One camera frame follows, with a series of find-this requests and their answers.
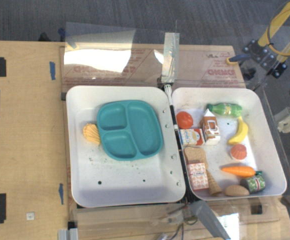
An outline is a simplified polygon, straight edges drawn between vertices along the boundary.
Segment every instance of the gray floor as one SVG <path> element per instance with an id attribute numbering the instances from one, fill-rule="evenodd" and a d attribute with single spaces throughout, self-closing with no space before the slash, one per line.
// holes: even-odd
<path id="1" fill-rule="evenodd" d="M 37 41 L 45 32 L 59 41 L 59 28 L 66 22 L 137 29 L 178 31 L 181 44 L 231 45 L 236 54 L 251 39 L 258 39 L 281 4 L 288 0 L 0 0 L 0 40 Z M 290 18 L 273 41 L 282 49 L 290 40 Z M 272 114 L 290 107 L 290 58 L 287 71 L 276 79 L 264 78 L 259 65 L 246 62 L 242 68 L 257 68 Z M 275 132 L 288 162 L 290 133 Z M 290 197 L 290 182 L 286 196 Z"/>

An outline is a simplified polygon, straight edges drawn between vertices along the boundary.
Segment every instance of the yellow banana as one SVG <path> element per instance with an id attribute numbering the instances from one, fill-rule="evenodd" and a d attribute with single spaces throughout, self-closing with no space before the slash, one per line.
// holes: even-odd
<path id="1" fill-rule="evenodd" d="M 236 145 L 242 143 L 247 133 L 249 132 L 249 126 L 245 123 L 241 116 L 238 117 L 238 129 L 236 134 L 228 140 L 228 144 Z"/>

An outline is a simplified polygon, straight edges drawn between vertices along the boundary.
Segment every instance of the green bottle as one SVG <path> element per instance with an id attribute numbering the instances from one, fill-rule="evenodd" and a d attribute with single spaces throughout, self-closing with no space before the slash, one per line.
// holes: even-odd
<path id="1" fill-rule="evenodd" d="M 243 108 L 237 104 L 219 103 L 216 105 L 207 104 L 207 109 L 211 112 L 215 112 L 219 115 L 240 117 Z"/>

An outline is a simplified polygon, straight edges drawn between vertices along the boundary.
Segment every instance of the teal plate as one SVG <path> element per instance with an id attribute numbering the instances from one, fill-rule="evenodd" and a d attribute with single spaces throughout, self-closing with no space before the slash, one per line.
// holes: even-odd
<path id="1" fill-rule="evenodd" d="M 163 146 L 162 130 L 153 108 L 141 100 L 103 105 L 97 127 L 105 152 L 119 161 L 149 158 Z"/>

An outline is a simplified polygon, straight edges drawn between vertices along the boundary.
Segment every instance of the toy carrot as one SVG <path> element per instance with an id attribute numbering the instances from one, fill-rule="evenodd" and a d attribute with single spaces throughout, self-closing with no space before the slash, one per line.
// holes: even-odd
<path id="1" fill-rule="evenodd" d="M 256 174 L 256 171 L 250 166 L 232 166 L 221 168 L 223 172 L 234 174 L 243 178 L 252 177 Z"/>

